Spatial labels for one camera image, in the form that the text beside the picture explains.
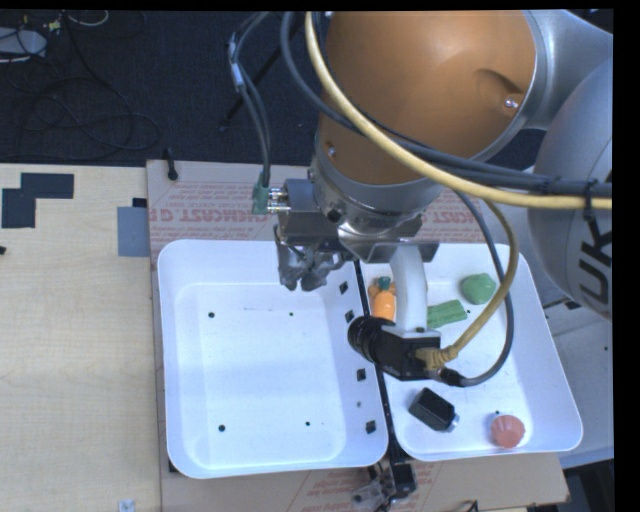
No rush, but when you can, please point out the white plastic tray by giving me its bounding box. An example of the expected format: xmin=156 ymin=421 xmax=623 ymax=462
xmin=356 ymin=242 xmax=585 ymax=463
xmin=156 ymin=238 xmax=391 ymax=481

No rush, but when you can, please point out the black cylinder on white bracket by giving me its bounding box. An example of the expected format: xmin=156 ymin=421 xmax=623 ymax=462
xmin=346 ymin=243 xmax=442 ymax=383

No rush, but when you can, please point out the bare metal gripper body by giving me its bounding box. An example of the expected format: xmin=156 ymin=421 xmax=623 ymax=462
xmin=273 ymin=178 xmax=441 ymax=265

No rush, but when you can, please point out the pink round toy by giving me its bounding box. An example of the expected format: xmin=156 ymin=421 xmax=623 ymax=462
xmin=489 ymin=414 xmax=527 ymax=450

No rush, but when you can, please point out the brown cardboard board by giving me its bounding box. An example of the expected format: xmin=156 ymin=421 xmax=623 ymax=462
xmin=145 ymin=159 xmax=572 ymax=512

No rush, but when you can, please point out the black block with wires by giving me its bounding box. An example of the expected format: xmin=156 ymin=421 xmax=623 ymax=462
xmin=389 ymin=461 xmax=419 ymax=498

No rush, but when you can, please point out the green ribbed toy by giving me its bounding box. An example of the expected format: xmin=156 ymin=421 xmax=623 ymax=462
xmin=426 ymin=299 xmax=469 ymax=330

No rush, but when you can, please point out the light green rounded toy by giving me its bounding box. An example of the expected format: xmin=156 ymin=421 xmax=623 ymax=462
xmin=460 ymin=273 xmax=498 ymax=306

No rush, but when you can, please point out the black box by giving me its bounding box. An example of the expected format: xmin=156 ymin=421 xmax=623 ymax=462
xmin=407 ymin=386 xmax=460 ymax=433

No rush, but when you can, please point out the orange carrot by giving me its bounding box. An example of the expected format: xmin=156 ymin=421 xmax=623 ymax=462
xmin=367 ymin=275 xmax=399 ymax=322

